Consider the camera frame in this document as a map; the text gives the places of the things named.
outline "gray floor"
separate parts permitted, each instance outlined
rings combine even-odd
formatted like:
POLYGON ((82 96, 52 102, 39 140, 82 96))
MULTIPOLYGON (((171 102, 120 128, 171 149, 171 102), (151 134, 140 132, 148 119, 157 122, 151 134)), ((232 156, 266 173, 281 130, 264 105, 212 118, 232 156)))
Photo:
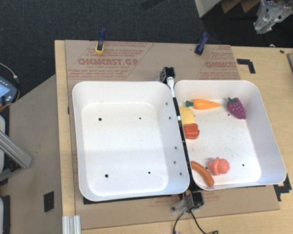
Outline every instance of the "gray floor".
POLYGON ((293 15, 258 35, 257 10, 218 4, 200 18, 194 0, 0 0, 0 62, 24 95, 55 73, 54 40, 98 39, 102 27, 105 40, 196 43, 209 32, 210 44, 293 47, 293 15))

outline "purple toy fruit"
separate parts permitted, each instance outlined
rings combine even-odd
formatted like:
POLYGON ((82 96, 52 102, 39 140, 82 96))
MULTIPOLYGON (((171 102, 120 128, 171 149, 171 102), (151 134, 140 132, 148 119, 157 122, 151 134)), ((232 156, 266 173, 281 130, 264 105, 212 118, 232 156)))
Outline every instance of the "purple toy fruit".
POLYGON ((227 108, 228 110, 239 119, 246 119, 245 109, 240 102, 239 98, 228 98, 227 108))

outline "orange sausage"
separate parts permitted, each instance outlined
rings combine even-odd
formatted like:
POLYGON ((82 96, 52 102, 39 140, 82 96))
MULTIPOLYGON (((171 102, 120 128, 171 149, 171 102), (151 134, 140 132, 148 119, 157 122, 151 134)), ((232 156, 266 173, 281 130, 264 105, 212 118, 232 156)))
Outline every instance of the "orange sausage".
POLYGON ((199 163, 195 161, 191 161, 190 164, 192 169, 197 171, 203 177, 203 179, 205 180, 208 186, 214 185, 214 179, 212 178, 209 171, 205 167, 203 167, 202 165, 200 165, 199 163))

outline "wooden table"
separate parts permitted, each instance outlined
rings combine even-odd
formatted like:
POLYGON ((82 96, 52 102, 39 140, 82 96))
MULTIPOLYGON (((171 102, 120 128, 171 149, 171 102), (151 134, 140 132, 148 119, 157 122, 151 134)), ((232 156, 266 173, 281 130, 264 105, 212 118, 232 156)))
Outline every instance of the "wooden table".
MULTIPOLYGON (((239 75, 242 80, 253 82, 260 90, 292 190, 282 194, 281 209, 278 211, 201 218, 199 224, 205 232, 218 230, 221 234, 293 233, 293 74, 287 58, 287 54, 293 54, 293 49, 232 47, 232 51, 236 59, 250 59, 254 64, 256 74, 251 74, 246 65, 238 65, 239 75)), ((63 216, 74 216, 76 209, 63 40, 55 41, 55 58, 63 216)), ((173 224, 173 221, 167 221, 102 228, 84 230, 83 234, 170 234, 173 224)), ((181 220, 177 229, 181 233, 200 233, 193 220, 181 220)))

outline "white cable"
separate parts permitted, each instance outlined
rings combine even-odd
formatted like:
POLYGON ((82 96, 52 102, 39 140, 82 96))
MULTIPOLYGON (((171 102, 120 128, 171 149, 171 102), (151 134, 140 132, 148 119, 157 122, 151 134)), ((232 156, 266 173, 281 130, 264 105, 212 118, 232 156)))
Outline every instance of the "white cable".
POLYGON ((5 67, 7 70, 9 70, 11 73, 12 73, 12 75, 13 75, 13 78, 14 78, 14 80, 17 82, 17 84, 20 82, 20 80, 19 80, 19 77, 8 67, 8 66, 5 66, 3 63, 1 63, 0 62, 0 65, 1 66, 3 66, 3 67, 5 67))

